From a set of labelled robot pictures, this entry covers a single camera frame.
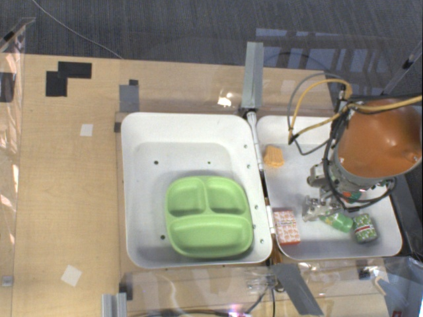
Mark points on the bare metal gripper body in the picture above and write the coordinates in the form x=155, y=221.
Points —
x=340, y=198

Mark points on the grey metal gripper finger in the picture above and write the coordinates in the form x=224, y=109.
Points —
x=327, y=207
x=310, y=210

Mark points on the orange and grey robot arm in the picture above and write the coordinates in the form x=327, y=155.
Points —
x=380, y=137

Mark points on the green plastic bottle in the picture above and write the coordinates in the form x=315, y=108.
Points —
x=340, y=222

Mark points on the pink patterned carton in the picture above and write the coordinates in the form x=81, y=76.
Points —
x=287, y=228

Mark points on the white plastic tray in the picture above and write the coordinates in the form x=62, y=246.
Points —
x=317, y=246
x=145, y=190

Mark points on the green and white small can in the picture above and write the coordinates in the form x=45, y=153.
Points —
x=364, y=228

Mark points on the orange ridged toy biscuit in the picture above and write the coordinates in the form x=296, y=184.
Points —
x=273, y=157

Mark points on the green divided plate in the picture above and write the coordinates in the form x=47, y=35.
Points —
x=208, y=223

